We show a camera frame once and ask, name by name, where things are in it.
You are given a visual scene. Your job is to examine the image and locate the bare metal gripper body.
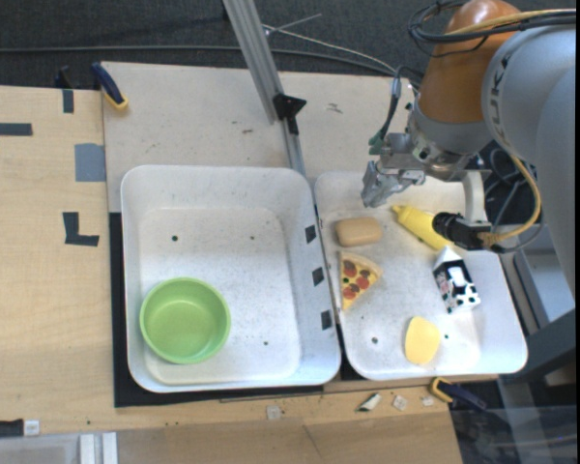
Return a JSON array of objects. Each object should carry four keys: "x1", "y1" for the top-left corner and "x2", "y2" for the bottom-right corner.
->
[{"x1": 374, "y1": 131, "x2": 471, "y2": 183}]

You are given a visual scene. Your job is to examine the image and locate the yellow mustard bottle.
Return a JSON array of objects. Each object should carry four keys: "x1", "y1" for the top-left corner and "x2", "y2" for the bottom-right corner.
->
[{"x1": 391, "y1": 204, "x2": 453, "y2": 252}]

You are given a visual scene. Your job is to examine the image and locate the tan bread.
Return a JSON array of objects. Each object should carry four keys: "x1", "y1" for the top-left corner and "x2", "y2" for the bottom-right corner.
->
[{"x1": 333, "y1": 217, "x2": 384, "y2": 248}]

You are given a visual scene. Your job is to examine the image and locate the pizza slice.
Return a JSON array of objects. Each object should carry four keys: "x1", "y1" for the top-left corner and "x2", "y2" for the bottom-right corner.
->
[{"x1": 338, "y1": 250, "x2": 384, "y2": 312}]

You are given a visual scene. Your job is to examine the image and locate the black and white milk carton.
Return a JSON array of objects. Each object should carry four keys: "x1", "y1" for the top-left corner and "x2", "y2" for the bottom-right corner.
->
[{"x1": 432, "y1": 246, "x2": 482, "y2": 314}]

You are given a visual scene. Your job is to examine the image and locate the white plastic tray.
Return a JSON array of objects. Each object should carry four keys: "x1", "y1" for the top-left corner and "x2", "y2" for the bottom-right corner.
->
[
  {"x1": 312, "y1": 169, "x2": 529, "y2": 382},
  {"x1": 120, "y1": 163, "x2": 343, "y2": 394}
]

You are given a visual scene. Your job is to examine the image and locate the yellow oval slice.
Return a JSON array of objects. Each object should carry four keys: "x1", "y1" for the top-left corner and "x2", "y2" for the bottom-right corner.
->
[{"x1": 404, "y1": 315, "x2": 442, "y2": 366}]

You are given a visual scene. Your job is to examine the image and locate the pale wood board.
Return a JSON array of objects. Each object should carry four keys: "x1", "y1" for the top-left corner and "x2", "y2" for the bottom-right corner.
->
[{"x1": 100, "y1": 60, "x2": 502, "y2": 395}]

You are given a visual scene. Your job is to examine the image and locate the green bowl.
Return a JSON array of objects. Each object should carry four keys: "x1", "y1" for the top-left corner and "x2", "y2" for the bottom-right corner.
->
[{"x1": 138, "y1": 276, "x2": 232, "y2": 365}]

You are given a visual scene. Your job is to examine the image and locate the black cylinder on white bracket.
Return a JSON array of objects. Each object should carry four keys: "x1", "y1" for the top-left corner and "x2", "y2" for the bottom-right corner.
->
[{"x1": 432, "y1": 169, "x2": 494, "y2": 252}]

